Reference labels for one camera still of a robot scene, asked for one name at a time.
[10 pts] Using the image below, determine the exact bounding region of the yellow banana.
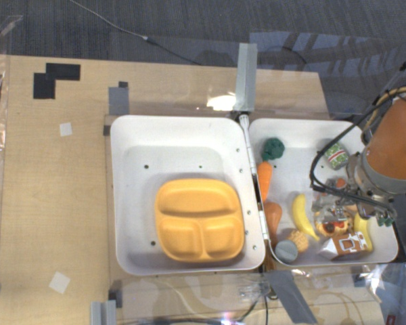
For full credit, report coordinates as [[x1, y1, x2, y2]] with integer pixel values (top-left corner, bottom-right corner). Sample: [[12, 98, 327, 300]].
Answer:
[[353, 211, 374, 253], [292, 193, 321, 242]]

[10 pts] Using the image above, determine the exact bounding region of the yellow divided plate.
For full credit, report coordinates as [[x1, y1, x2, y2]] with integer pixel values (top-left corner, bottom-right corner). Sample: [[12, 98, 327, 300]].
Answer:
[[154, 177, 246, 263]]

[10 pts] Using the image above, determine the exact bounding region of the grey can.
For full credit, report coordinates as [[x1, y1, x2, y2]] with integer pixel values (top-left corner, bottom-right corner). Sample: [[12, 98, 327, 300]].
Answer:
[[274, 239, 299, 264]]

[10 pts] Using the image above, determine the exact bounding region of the green and white can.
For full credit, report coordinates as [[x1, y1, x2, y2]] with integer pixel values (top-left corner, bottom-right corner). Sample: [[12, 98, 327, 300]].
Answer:
[[324, 142, 351, 171]]

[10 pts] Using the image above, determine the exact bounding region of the orange carrot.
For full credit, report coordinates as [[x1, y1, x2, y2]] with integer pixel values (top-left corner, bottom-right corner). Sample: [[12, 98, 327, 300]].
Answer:
[[256, 160, 274, 203]]

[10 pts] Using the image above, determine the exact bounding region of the black and white thin rod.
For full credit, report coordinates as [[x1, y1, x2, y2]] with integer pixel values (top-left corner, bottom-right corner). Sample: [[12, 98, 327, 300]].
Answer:
[[238, 113, 270, 243]]

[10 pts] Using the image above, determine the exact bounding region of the white plastic tray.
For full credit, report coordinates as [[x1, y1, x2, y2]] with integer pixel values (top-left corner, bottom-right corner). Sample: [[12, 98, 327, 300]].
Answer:
[[110, 114, 267, 277], [248, 118, 400, 267]]

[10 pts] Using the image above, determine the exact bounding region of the green broccoli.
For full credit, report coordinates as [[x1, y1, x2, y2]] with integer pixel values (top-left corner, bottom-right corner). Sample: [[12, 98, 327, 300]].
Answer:
[[261, 137, 286, 162]]

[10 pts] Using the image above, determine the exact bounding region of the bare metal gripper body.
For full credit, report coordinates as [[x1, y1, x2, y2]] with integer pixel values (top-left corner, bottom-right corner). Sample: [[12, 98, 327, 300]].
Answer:
[[324, 153, 395, 220]]

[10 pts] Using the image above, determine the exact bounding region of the brown and white carton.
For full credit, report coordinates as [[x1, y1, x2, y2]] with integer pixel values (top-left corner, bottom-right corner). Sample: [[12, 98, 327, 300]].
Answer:
[[319, 231, 370, 261]]

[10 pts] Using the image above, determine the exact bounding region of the brown pear-shaped toy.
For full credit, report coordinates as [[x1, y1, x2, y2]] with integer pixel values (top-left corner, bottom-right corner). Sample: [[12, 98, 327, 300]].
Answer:
[[263, 200, 283, 247]]

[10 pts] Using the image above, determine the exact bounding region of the yellow pizza slice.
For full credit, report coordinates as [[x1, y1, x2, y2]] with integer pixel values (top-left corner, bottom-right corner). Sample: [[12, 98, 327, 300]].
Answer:
[[314, 210, 355, 238]]

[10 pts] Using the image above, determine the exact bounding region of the yellow textured bread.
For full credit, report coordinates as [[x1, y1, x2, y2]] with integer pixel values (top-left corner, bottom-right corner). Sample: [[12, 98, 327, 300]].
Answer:
[[287, 229, 310, 253]]

